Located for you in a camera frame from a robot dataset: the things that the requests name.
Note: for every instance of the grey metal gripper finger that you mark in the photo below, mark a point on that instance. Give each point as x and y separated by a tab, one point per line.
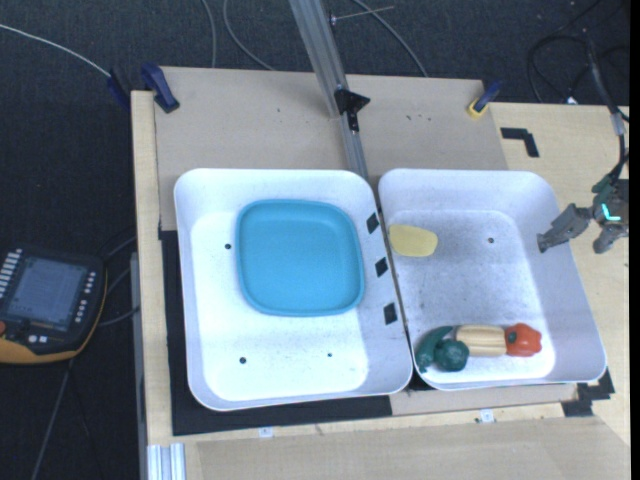
607	235
562	228

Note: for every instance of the brown cardboard board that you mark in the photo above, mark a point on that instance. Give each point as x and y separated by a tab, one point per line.
260	128

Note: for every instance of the tan ribbed bread roll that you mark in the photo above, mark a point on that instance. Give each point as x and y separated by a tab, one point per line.
481	340

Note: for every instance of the green broccoli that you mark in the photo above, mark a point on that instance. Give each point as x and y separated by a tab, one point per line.
452	355

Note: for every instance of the red bell pepper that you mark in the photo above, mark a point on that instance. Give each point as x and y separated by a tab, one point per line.
524	340

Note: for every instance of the yellow oval slice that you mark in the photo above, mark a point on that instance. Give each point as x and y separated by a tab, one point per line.
412	240

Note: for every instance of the green chili pepper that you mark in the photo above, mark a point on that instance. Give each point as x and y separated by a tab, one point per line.
426	350

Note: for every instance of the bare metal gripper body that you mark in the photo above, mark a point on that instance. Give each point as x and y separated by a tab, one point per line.
620	200

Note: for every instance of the blue plate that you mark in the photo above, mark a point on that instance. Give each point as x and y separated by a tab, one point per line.
300	258

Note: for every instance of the white plastic tray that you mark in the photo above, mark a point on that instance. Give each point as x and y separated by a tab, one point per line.
480	288
280	358

